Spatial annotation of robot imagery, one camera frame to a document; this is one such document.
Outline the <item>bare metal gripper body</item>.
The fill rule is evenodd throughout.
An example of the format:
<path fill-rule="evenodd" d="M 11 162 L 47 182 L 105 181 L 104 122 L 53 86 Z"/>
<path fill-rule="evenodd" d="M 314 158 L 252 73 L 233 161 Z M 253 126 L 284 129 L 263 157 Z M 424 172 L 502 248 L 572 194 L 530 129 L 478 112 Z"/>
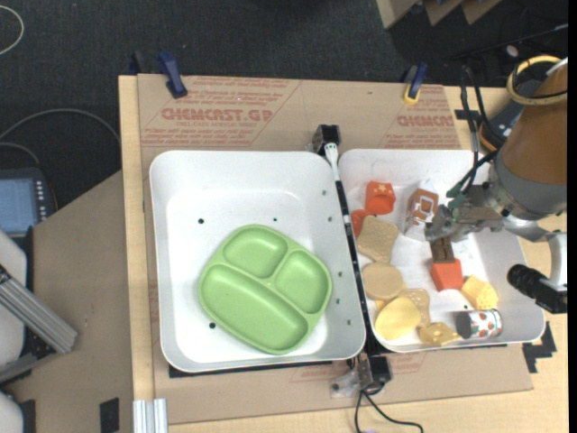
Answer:
<path fill-rule="evenodd" d="M 514 200 L 499 181 L 485 181 L 465 191 L 459 184 L 449 190 L 449 209 L 453 225 L 471 224 L 473 232 L 488 228 L 500 231 L 504 220 L 512 215 Z"/>

